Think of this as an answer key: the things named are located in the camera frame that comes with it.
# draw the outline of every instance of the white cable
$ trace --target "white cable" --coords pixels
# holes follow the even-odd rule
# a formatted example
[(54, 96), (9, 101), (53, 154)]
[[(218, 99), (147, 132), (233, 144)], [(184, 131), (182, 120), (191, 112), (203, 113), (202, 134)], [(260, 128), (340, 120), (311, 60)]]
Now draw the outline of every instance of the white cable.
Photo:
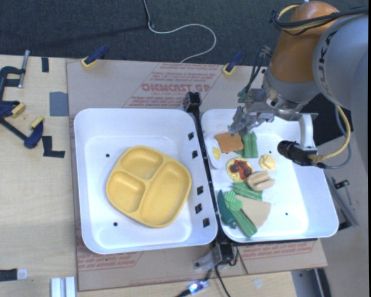
[(202, 25), (202, 24), (195, 24), (195, 23), (192, 23), (192, 24), (186, 24), (186, 25), (183, 25), (181, 27), (178, 27), (178, 28), (175, 28), (174, 30), (171, 30), (171, 31), (167, 31), (167, 32), (159, 32), (159, 31), (156, 31), (154, 30), (152, 27), (151, 27), (151, 22), (150, 22), (150, 12), (148, 11), (148, 7), (147, 7), (147, 2), (146, 0), (143, 0), (143, 4), (144, 4), (144, 8), (146, 10), (146, 13), (147, 13), (147, 25), (148, 25), (148, 29), (153, 32), (153, 33), (156, 33), (156, 34), (170, 34), (170, 33), (174, 33), (176, 31), (179, 31), (179, 30), (182, 30), (183, 28), (186, 28), (186, 27), (202, 27), (202, 28), (205, 28), (206, 30), (210, 31), (210, 33), (213, 35), (213, 38), (214, 38), (214, 42), (213, 42), (213, 45), (206, 51), (204, 52), (201, 52), (201, 53), (198, 53), (198, 54), (195, 54), (195, 55), (192, 55), (192, 56), (189, 56), (187, 58), (184, 58), (181, 62), (185, 62), (187, 61), (188, 59), (190, 58), (194, 58), (194, 57), (197, 57), (197, 56), (200, 56), (200, 55), (204, 55), (206, 53), (209, 53), (215, 46), (216, 46), (216, 35), (215, 33), (213, 32), (212, 29), (208, 28), (207, 26), (205, 25)]

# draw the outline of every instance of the cardboard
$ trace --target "cardboard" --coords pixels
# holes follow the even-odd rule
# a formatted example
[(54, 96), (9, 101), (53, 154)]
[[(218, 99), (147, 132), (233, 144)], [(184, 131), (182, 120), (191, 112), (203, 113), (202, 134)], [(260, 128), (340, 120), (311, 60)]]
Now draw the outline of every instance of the cardboard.
[[(194, 270), (193, 260), (208, 253), (210, 246), (108, 255), (89, 251), (80, 234), (75, 115), (86, 108), (178, 108), (187, 92), (201, 94), (201, 114), (213, 108), (236, 108), (237, 93), (247, 85), (252, 67), (237, 66), (230, 76), (222, 69), (220, 65), (104, 60), (86, 69), (80, 60), (67, 62), (79, 291), (203, 279), (205, 271)], [(262, 75), (254, 84), (261, 83)], [(239, 253), (235, 266), (220, 267), (221, 276), (326, 266), (319, 239), (240, 246)]]

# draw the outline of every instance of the gray floor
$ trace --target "gray floor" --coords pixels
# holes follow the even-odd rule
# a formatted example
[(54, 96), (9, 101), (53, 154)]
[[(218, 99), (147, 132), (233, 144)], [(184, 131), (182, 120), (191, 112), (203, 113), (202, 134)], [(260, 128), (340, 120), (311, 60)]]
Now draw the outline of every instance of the gray floor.
[[(325, 143), (319, 146), (319, 153), (333, 152), (343, 142), (344, 138), (338, 138)], [(352, 159), (348, 165), (341, 169), (328, 171), (337, 183), (349, 182), (347, 188), (342, 187), (337, 191), (348, 203), (358, 223), (358, 225), (339, 230), (332, 237), (322, 239), (328, 261), (328, 266), (324, 268), (324, 271), (331, 297), (370, 296), (368, 175), (354, 136), (351, 138), (351, 148)], [(347, 152), (344, 151), (327, 163), (341, 164), (346, 157)], [(297, 297), (328, 297), (317, 293), (315, 277), (311, 272), (293, 272), (293, 278)]]

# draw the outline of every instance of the table surface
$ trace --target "table surface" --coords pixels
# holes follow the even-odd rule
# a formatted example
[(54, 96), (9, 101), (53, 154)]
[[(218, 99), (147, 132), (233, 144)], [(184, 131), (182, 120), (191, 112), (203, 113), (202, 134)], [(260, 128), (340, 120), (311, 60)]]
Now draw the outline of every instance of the table surface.
[[(22, 66), (23, 56), (0, 55), (0, 69)], [(9, 79), (19, 78), (9, 75)], [(43, 157), (43, 145), (28, 149), (0, 126), (0, 270), (25, 269), (27, 278), (0, 282), (0, 296), (49, 296), (54, 277), (77, 278), (75, 223), (70, 160), (69, 118), (50, 116), (49, 93), (67, 92), (66, 59), (49, 58), (49, 72), (41, 71), (41, 58), (29, 57), (23, 88), (6, 87), (4, 100), (25, 103), (16, 119), (7, 118), (30, 135), (30, 125), (45, 118), (44, 136), (52, 136), (53, 150), (66, 151), (64, 158)], [(291, 272), (268, 273), (223, 279), (231, 296), (295, 297)], [(166, 283), (99, 291), (77, 296), (176, 296), (190, 284)], [(218, 279), (199, 296), (225, 296)]]

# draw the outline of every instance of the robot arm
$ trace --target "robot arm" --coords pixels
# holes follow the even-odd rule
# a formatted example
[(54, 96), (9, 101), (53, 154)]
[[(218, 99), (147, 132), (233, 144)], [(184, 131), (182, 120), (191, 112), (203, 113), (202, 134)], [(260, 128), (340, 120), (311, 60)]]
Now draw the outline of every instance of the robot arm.
[[(290, 21), (280, 22), (291, 9)], [(272, 22), (283, 32), (263, 84), (248, 89), (245, 105), (238, 107), (229, 132), (243, 136), (275, 116), (299, 120), (300, 110), (323, 93), (336, 106), (357, 111), (352, 118), (359, 133), (356, 139), (367, 148), (368, 7), (340, 12), (311, 1), (283, 8)]]

